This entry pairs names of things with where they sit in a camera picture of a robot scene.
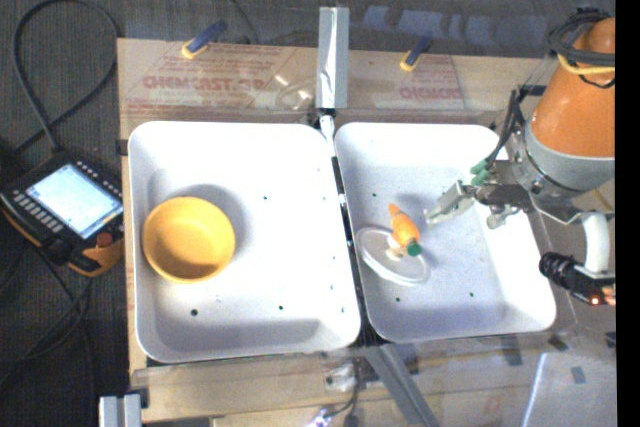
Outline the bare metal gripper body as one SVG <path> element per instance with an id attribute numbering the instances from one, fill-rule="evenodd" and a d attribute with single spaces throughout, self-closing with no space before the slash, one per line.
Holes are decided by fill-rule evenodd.
<path id="1" fill-rule="evenodd" d="M 487 206 L 487 225 L 497 229 L 509 216 L 534 211 L 532 197 L 544 188 L 544 174 L 533 161 L 524 135 L 510 135 L 471 168 L 474 199 Z"/>

